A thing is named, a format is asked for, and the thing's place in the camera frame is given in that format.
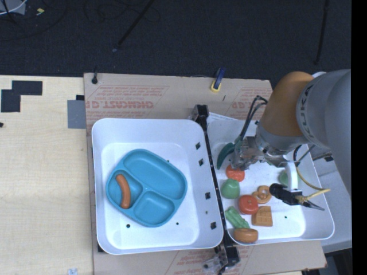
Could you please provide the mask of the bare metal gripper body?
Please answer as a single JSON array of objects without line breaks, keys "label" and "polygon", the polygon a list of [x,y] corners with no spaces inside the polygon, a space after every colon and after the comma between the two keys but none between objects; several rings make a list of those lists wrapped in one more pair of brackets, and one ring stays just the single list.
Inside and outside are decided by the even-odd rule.
[{"label": "bare metal gripper body", "polygon": [[234,153],[240,155],[241,162],[250,159],[252,164],[268,163],[275,167],[284,167],[287,163],[287,151],[271,146],[260,136],[246,136],[243,140],[237,140]]}]

